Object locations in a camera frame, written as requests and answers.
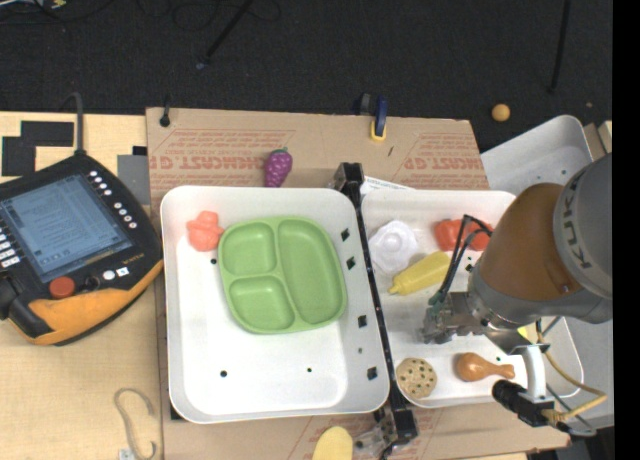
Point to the tan chocolate chip biscuit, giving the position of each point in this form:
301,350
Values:
416,376

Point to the white plastic tray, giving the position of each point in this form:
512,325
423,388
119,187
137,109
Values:
260,373
400,318

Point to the green divided plate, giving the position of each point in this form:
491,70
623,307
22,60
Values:
300,268

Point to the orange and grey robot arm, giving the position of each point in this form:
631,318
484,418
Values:
530,248

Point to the orange toy lobster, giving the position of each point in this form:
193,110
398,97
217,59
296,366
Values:
204,232
447,234

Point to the black cylinder on white bracket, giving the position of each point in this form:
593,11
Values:
534,373

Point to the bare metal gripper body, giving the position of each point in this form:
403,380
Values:
457,318

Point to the small orange ball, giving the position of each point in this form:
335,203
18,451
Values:
500,112

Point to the purple grapes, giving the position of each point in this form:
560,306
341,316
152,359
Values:
278,168

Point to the yellow mustard bottle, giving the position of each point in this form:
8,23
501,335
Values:
422,273

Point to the brown chicken drumstick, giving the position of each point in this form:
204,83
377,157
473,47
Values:
475,367

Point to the brown cardboard board red print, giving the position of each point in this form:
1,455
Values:
320,148

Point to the thin black rod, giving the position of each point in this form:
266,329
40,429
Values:
371,268

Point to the white fried egg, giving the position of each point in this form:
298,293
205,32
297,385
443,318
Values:
392,245

